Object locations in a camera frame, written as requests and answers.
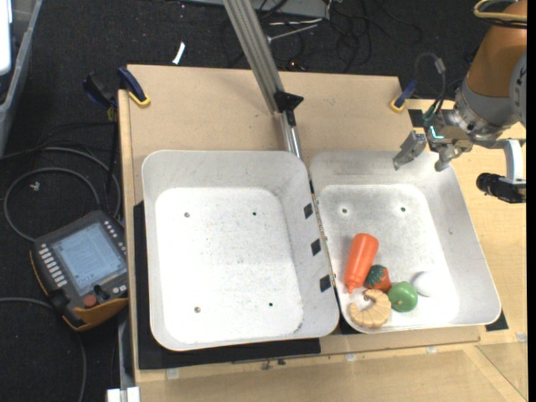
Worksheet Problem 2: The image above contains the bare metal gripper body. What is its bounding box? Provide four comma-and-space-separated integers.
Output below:
425, 109, 503, 148

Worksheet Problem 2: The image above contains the white toy egg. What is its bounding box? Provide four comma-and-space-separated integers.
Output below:
412, 271, 448, 298

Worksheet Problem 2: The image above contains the orange toy bottle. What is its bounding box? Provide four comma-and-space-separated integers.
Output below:
343, 232, 380, 295

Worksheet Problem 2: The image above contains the green toy apple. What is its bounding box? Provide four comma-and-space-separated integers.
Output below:
386, 281, 419, 313

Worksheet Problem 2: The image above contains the white plastic tray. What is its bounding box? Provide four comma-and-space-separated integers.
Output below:
141, 149, 340, 352
308, 150, 503, 335

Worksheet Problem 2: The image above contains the tan toy croissant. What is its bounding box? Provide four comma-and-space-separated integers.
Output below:
348, 288, 393, 330

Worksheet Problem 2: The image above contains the black cylinder on white bracket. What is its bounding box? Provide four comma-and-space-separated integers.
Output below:
475, 138, 527, 204

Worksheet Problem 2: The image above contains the red toy strawberry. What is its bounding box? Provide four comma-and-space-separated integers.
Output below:
363, 264, 393, 293

